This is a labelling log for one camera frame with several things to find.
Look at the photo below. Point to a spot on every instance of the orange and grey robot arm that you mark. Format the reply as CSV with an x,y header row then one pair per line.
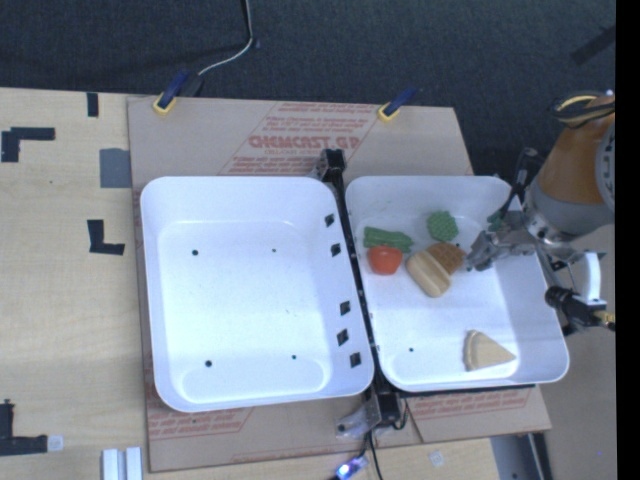
x,y
572,173

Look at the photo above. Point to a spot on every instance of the black cylinder on white bracket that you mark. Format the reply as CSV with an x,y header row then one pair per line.
x,y
575,305

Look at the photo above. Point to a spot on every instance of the brown toy biscuit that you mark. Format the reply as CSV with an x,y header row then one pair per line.
x,y
450,255

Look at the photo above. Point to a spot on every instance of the red toy tomato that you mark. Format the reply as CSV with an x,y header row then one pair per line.
x,y
385,260

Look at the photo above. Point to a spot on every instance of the green toy broccoli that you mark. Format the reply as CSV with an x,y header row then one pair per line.
x,y
442,225

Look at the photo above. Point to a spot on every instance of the tan toy bread roll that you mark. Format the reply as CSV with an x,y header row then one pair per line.
x,y
429,275

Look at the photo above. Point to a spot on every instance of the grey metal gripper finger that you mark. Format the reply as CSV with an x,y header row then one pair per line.
x,y
489,262
481,247

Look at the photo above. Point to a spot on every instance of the green toy bean pods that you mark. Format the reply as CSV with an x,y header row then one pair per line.
x,y
385,238

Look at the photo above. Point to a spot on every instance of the white plastic tray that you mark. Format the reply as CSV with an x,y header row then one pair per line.
x,y
440,328
250,293

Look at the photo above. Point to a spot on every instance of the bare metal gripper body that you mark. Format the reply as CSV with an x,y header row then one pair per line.
x,y
520,242

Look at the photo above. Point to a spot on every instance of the tan toy pizza slice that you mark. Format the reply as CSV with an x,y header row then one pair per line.
x,y
482,353

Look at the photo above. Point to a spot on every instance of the brown cardboard board red print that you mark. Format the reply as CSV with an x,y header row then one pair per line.
x,y
200,138

